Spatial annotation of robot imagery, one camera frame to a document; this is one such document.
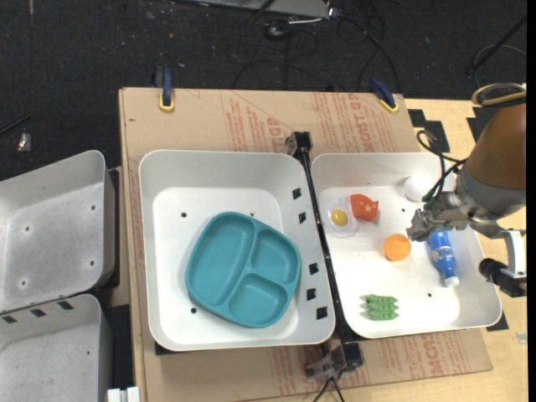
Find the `cardboard sheet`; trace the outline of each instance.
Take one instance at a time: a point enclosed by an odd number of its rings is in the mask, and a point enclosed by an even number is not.
[[[293,131],[309,131],[313,154],[418,152],[405,100],[388,113],[372,94],[175,90],[175,109],[158,109],[158,90],[120,91],[123,167],[129,202],[131,311],[137,385],[148,402],[239,401],[317,392],[305,365],[318,347],[157,354],[147,320],[138,166],[157,149],[282,152]],[[365,365],[340,387],[361,387],[492,369],[480,330],[367,340]]]

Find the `orange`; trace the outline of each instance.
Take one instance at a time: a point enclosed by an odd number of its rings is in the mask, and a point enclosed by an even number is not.
[[[385,257],[389,260],[403,260],[410,255],[411,242],[403,234],[392,234],[384,241]]]

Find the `white bottle cap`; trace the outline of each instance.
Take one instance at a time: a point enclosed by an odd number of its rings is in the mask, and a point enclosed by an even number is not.
[[[445,286],[447,287],[456,287],[460,284],[460,280],[458,280],[458,277],[453,276],[445,279]]]

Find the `toy bottle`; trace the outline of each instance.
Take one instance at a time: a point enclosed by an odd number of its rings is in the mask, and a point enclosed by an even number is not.
[[[456,267],[456,257],[452,250],[447,231],[436,231],[428,239],[431,257],[435,267],[443,275],[445,286],[455,287],[460,284],[454,271]]]

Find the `fried egg toy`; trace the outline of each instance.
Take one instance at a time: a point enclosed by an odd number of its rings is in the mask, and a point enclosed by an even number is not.
[[[345,197],[323,199],[322,222],[339,238],[350,237],[359,228],[358,221],[352,215],[350,200]]]

